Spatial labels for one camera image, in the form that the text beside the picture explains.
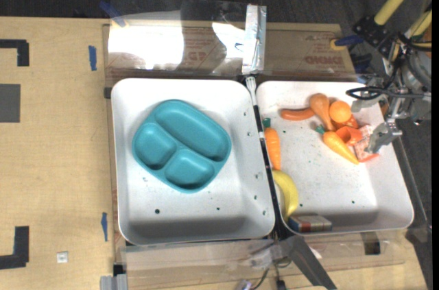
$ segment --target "gray square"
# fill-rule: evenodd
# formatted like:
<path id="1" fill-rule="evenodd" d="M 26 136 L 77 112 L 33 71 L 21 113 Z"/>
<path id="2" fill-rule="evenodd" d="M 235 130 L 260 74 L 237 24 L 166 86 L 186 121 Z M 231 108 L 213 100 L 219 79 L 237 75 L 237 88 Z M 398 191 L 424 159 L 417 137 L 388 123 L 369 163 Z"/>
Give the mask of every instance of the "gray square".
<path id="1" fill-rule="evenodd" d="M 20 122 L 20 84 L 0 84 L 0 123 Z"/>

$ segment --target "blue plastic tray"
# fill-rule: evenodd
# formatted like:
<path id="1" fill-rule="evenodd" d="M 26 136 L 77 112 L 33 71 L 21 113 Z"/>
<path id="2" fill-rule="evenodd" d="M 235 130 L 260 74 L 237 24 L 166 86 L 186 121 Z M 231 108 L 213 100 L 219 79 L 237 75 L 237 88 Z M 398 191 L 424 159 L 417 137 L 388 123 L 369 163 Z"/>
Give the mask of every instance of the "blue plastic tray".
<path id="1" fill-rule="evenodd" d="M 226 163 L 231 148 L 229 135 L 218 123 L 180 100 L 155 107 L 132 141 L 136 161 L 183 193 L 206 187 Z"/>

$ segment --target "orange fruit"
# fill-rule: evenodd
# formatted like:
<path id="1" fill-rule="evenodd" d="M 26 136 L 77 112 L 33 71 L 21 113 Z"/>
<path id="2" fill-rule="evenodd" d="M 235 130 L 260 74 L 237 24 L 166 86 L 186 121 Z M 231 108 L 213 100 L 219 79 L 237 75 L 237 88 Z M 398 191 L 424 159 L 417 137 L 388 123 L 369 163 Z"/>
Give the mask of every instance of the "orange fruit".
<path id="1" fill-rule="evenodd" d="M 351 106 L 341 100 L 334 101 L 329 106 L 329 116 L 334 122 L 346 122 L 352 117 Z"/>

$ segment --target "wooden table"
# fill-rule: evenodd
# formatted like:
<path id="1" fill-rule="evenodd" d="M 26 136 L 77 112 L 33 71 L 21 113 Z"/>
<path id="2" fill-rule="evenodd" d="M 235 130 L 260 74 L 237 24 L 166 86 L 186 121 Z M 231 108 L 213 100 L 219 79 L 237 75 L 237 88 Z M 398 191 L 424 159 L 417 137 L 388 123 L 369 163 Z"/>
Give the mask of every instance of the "wooden table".
<path id="1" fill-rule="evenodd" d="M 0 289 L 98 289 L 115 259 L 103 26 L 106 19 L 0 17 L 0 39 L 25 39 L 30 66 L 0 49 L 0 84 L 21 85 L 20 123 L 0 123 L 0 255 L 29 226 L 26 267 L 0 270 Z M 89 46 L 97 50 L 92 71 Z M 108 217 L 108 240 L 101 225 Z M 339 289 L 426 289 L 412 244 L 397 265 L 330 271 Z M 58 263 L 57 253 L 68 252 Z M 302 275 L 290 289 L 308 287 Z M 234 289 L 236 282 L 179 289 Z M 267 279 L 260 289 L 275 289 Z"/>

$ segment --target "black corner marker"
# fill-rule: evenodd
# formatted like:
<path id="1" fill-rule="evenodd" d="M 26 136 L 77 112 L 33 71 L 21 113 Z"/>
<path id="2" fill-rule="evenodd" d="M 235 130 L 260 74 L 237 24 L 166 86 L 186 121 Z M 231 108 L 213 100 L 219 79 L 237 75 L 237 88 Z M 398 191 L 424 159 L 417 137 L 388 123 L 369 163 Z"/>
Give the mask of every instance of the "black corner marker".
<path id="1" fill-rule="evenodd" d="M 15 227 L 14 253 L 0 256 L 0 269 L 22 268 L 29 262 L 29 226 Z"/>
<path id="2" fill-rule="evenodd" d="M 29 43 L 23 39 L 0 39 L 0 49 L 16 49 L 16 65 L 29 66 Z"/>

